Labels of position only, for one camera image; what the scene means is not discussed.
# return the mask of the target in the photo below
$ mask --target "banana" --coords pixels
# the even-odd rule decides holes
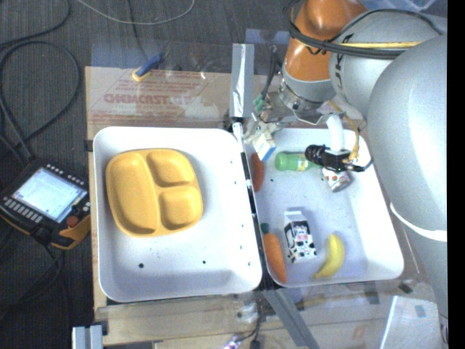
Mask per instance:
[[[338,271],[345,258],[345,248],[342,240],[334,233],[330,234],[326,239],[326,247],[328,255],[321,269],[313,274],[313,278],[329,277]]]

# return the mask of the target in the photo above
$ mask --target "carrot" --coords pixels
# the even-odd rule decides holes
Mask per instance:
[[[264,179],[264,164],[257,153],[252,154],[252,187],[258,192],[262,187]]]
[[[287,282],[286,266],[284,264],[283,250],[276,234],[269,232],[269,225],[266,222],[261,224],[263,232],[264,253],[267,255],[268,263],[275,271],[281,282]]]

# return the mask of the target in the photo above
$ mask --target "green bottle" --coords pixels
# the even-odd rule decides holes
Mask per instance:
[[[303,153],[280,152],[276,154],[275,167],[278,171],[305,171],[317,164],[305,158]]]

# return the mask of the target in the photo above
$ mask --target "yellow plate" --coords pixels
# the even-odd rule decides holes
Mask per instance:
[[[202,217],[197,176],[189,159],[173,149],[127,151],[105,173],[116,225],[130,236],[161,236],[185,230]]]

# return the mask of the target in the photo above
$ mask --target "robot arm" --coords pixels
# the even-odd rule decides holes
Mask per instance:
[[[254,123],[271,133],[297,120],[327,123],[320,107],[336,95],[361,112],[379,179],[424,264],[448,344],[447,19],[368,11],[357,0],[306,0],[290,32],[280,88],[263,95]]]

